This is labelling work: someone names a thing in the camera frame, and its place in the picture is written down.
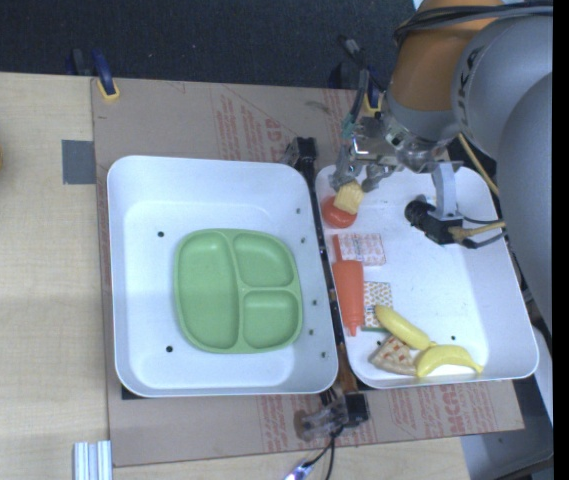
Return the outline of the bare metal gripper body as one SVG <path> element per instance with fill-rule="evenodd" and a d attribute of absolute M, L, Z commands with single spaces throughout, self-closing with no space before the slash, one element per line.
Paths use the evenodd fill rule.
<path fill-rule="evenodd" d="M 430 140 L 418 135 L 390 115 L 363 117 L 351 139 L 351 159 L 365 164 L 408 168 L 427 172 L 444 154 L 447 139 Z"/>

